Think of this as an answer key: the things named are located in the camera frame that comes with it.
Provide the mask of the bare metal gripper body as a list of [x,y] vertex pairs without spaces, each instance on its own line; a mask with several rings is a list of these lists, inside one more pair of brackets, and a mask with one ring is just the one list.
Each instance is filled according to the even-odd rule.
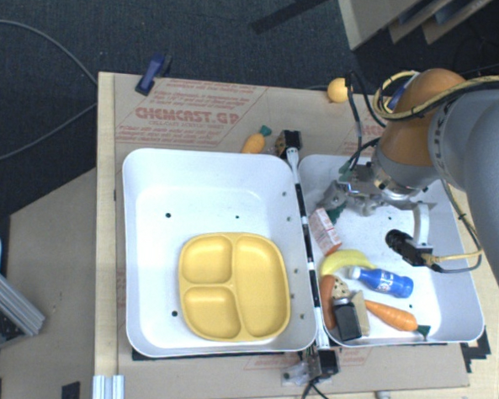
[[428,209],[429,203],[415,200],[420,191],[398,184],[375,162],[358,164],[348,177],[347,195],[362,215],[373,215],[387,205],[407,211]]

